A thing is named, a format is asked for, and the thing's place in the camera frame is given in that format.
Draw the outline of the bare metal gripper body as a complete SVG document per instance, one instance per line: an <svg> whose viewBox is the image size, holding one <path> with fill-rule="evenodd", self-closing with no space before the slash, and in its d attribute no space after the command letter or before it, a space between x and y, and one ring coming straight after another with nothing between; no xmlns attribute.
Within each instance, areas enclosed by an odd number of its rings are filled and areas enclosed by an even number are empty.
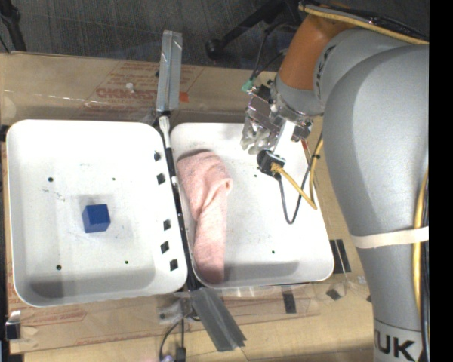
<svg viewBox="0 0 453 362"><path fill-rule="evenodd" d="M292 139L305 140L312 129L312 119L305 112L287 104L275 86L253 86L248 94L251 99L245 109L245 122L251 121L277 133L277 140L286 121L294 124Z"/></svg>

